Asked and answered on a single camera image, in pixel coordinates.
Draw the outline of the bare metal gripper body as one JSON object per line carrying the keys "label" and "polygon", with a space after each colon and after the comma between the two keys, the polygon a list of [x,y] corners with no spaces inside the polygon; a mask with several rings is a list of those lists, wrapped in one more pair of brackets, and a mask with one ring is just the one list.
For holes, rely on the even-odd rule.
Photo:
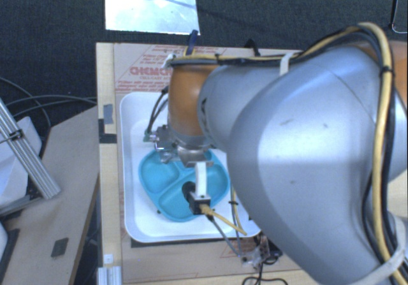
{"label": "bare metal gripper body", "polygon": [[203,135],[183,135],[170,125],[162,125],[151,132],[150,141],[154,143],[161,163],[180,161],[186,168],[193,168],[198,163],[205,163],[206,167],[214,165],[210,154],[207,154],[210,145]]}

